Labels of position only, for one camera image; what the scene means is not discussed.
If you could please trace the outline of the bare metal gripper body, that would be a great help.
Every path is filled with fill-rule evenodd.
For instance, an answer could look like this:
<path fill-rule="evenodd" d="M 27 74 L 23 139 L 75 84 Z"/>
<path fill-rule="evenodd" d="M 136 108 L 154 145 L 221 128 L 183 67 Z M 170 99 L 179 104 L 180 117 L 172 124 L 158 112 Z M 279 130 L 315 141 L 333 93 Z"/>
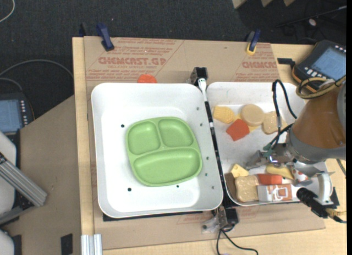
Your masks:
<path fill-rule="evenodd" d="M 321 162 L 314 163 L 305 158 L 288 143 L 278 143 L 274 148 L 270 145 L 265 147 L 262 153 L 265 161 L 276 165 L 292 165 L 294 169 L 307 176 L 315 176 L 319 173 L 326 172 L 326 166 Z"/>

